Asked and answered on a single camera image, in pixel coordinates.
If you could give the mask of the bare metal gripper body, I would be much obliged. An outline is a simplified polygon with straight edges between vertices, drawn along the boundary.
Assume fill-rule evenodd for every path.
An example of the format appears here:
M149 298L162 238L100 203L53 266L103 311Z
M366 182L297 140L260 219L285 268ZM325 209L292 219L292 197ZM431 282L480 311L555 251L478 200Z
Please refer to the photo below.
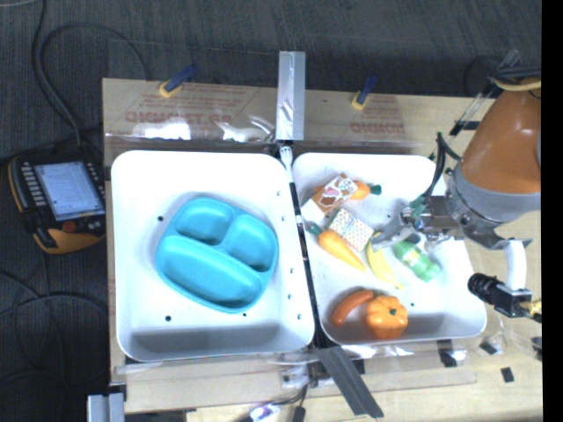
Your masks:
M422 194L402 211L402 220L434 243L450 238L469 239L487 249L500 249L500 225L466 205L455 193Z

